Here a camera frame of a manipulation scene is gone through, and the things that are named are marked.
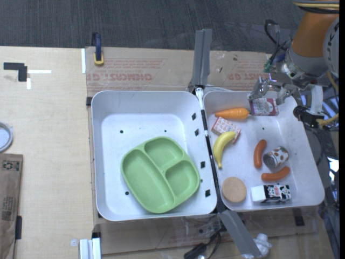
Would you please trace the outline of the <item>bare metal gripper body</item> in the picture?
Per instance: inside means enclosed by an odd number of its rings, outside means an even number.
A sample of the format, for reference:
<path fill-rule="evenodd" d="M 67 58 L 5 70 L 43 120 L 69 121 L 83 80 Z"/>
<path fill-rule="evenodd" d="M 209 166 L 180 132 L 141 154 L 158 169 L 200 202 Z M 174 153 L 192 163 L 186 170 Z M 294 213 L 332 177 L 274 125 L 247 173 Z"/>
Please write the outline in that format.
<path fill-rule="evenodd" d="M 320 77 L 285 62 L 278 62 L 270 69 L 270 80 L 284 88 L 296 87 L 305 90 L 310 84 L 316 85 Z"/>

